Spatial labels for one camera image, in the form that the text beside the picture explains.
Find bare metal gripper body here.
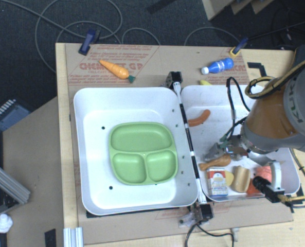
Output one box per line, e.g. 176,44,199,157
224,135,276,166

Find brown chicken drumstick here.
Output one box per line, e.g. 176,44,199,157
199,154,232,171

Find thin black and white rod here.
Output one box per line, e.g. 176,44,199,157
173,82,207,204

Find red and white carton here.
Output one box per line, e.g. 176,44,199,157
206,167,229,197

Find yellow crisp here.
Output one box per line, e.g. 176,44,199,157
224,170,235,187

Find tan bread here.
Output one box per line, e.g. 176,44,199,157
231,165,252,193

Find orange sausage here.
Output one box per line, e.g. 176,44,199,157
187,109,211,128

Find white plastic tray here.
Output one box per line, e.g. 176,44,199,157
180,84,301,203
73,86,200,216

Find green divided plate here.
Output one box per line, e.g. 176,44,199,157
108,121,179,186

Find blue bottle white cap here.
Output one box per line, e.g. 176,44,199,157
201,57,235,75

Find brown cardboard board red print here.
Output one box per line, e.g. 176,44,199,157
64,44,295,244

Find orange carrot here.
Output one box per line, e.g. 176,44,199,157
99,60,136,84

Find black cylinder on white bracket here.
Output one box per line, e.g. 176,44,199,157
252,161,286,203

